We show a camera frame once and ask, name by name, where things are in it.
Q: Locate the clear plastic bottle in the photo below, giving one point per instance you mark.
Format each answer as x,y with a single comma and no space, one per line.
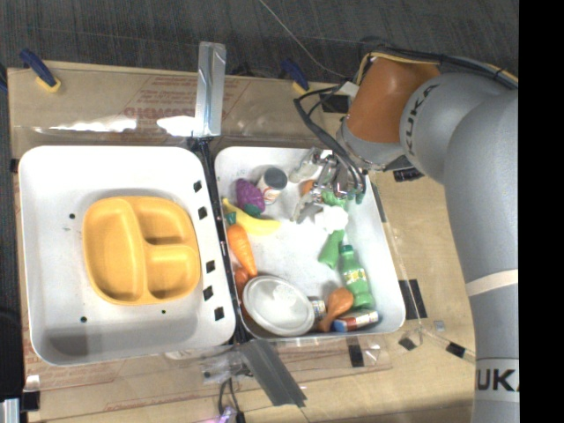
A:
302,170

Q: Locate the green plastic bottle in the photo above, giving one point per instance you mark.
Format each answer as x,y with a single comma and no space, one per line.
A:
354,280

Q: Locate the purple grapes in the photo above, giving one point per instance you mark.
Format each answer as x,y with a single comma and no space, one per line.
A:
249,194

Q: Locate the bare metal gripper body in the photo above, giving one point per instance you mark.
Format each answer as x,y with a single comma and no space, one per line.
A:
332,176

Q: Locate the yellow banana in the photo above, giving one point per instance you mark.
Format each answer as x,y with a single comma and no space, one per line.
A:
260,225

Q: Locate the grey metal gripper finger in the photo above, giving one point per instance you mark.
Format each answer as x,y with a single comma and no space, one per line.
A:
299,210
313,212

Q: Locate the white plastic tray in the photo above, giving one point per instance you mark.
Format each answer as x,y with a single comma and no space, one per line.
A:
53,245
295,249

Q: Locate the white can with dark lid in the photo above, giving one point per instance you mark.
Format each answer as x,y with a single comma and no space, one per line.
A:
272,185

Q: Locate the small orange toy food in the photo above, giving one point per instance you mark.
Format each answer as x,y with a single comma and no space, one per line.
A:
306,187

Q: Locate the brown cardboard board red print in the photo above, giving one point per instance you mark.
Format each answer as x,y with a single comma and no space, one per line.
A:
432,245

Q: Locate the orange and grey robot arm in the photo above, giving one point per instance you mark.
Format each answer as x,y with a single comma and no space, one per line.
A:
467,148

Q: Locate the brown chicken drumstick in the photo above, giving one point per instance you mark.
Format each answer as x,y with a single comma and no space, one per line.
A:
339,302

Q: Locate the yellow divided plate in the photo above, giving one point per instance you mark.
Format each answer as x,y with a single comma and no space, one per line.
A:
132,254

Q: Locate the orange carrot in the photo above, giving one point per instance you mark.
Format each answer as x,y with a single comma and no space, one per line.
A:
241,245

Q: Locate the small white can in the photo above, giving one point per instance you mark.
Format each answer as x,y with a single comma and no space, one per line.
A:
319,309

